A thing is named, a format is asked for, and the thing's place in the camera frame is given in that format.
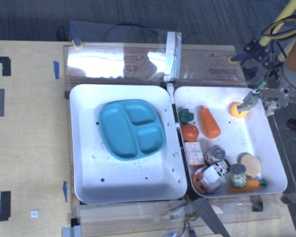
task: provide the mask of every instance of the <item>green vegetable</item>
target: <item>green vegetable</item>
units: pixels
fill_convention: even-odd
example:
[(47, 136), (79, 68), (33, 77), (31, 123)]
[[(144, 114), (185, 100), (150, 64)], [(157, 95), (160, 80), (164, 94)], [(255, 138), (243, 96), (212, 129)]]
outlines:
[(188, 109), (182, 109), (179, 112), (179, 121), (183, 124), (187, 124), (194, 119), (194, 114), (190, 113)]

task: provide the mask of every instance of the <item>yellow pole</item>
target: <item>yellow pole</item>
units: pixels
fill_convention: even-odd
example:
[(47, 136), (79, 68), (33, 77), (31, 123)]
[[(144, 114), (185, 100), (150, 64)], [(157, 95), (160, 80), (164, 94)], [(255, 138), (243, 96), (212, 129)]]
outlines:
[[(296, 0), (290, 0), (290, 2), (282, 10), (280, 15), (278, 15), (278, 17), (274, 20), (274, 23), (283, 18), (291, 16), (295, 10), (296, 10)], [(277, 27), (275, 27), (275, 29), (273, 30), (273, 33), (274, 34), (277, 33), (282, 26), (283, 24), (279, 24)], [(270, 41), (271, 39), (269, 37), (263, 36), (262, 38), (260, 38), (259, 43), (261, 46), (267, 46), (270, 43)]]

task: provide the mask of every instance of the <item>can lid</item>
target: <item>can lid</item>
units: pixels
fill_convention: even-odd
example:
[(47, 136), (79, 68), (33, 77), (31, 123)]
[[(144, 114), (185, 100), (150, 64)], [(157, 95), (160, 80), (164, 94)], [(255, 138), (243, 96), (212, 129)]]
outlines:
[(226, 152), (220, 146), (214, 145), (211, 147), (211, 154), (213, 157), (215, 157), (217, 159), (223, 159), (226, 155)]
[(243, 164), (240, 163), (235, 163), (233, 165), (230, 166), (230, 172), (232, 174), (243, 174), (246, 173), (246, 167)]

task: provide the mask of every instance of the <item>tomato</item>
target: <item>tomato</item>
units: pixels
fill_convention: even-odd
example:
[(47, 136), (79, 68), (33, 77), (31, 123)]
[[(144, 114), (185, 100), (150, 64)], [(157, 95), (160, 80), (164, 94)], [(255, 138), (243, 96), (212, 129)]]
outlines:
[(193, 124), (185, 124), (181, 129), (181, 133), (182, 137), (188, 142), (196, 141), (199, 135), (197, 127)]

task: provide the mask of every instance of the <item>wooden surface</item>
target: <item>wooden surface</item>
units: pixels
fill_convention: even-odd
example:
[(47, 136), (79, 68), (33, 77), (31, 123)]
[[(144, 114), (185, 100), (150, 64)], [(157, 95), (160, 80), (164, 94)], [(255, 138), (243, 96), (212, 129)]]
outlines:
[[(66, 42), (0, 41), (0, 56), (11, 59), (12, 76), (2, 77), (5, 113), (0, 117), (0, 191), (11, 191), (11, 217), (0, 222), (0, 237), (60, 237), (70, 225), (71, 176), (64, 98)], [(55, 79), (54, 61), (60, 79)], [(65, 202), (62, 186), (68, 186)], [(31, 218), (38, 209), (39, 217)], [(225, 224), (231, 236), (293, 237), (294, 225), (286, 206), (280, 217), (263, 221)], [(207, 226), (197, 236), (213, 235)], [(162, 236), (164, 231), (118, 235)]]

